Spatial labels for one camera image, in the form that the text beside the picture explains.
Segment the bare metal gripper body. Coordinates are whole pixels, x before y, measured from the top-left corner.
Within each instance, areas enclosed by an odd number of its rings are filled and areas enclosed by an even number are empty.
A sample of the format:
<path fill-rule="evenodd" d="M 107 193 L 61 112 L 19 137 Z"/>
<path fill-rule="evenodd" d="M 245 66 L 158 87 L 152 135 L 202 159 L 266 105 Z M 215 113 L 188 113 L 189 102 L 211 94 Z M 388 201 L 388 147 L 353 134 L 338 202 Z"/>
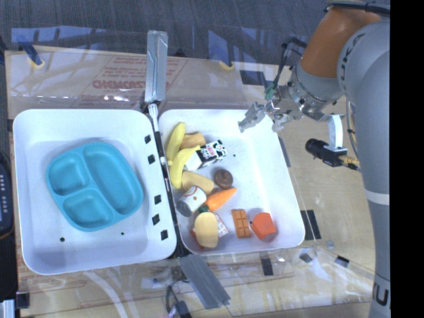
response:
<path fill-rule="evenodd" d="M 307 116 L 315 121 L 324 121 L 323 110 L 328 105 L 312 96 L 302 87 L 279 85 L 266 102 L 264 111 L 276 121 L 292 121 Z"/>

